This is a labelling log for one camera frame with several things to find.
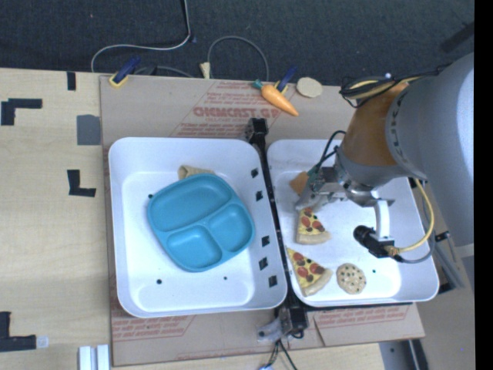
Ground white plastic tray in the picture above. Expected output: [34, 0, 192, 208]
[107, 136, 289, 319]
[266, 138, 441, 308]

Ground toy pizza slice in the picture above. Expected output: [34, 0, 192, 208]
[285, 247, 334, 298]
[295, 206, 333, 246]

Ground beige toy cookie with dots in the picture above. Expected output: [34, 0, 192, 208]
[335, 262, 367, 295]

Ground black block with thin wires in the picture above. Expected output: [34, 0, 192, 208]
[285, 304, 310, 331]
[245, 117, 270, 145]

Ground orange toy bread piece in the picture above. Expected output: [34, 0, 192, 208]
[289, 170, 311, 197]

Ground orange toy carrot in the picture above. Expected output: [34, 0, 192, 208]
[252, 79, 300, 118]

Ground black cylinder on white bracket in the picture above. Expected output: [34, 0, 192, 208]
[353, 197, 397, 260]

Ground plain round beige biscuit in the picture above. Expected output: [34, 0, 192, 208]
[295, 76, 324, 99]

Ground thin black and white rod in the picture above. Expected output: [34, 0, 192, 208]
[255, 140, 297, 343]

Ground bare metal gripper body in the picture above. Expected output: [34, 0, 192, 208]
[309, 166, 381, 208]

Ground brown cardboard board, red print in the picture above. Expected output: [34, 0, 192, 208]
[99, 74, 427, 368]

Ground blue divided plate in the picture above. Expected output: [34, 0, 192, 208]
[146, 173, 257, 274]

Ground beige toy bread piece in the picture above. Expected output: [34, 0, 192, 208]
[176, 163, 216, 181]

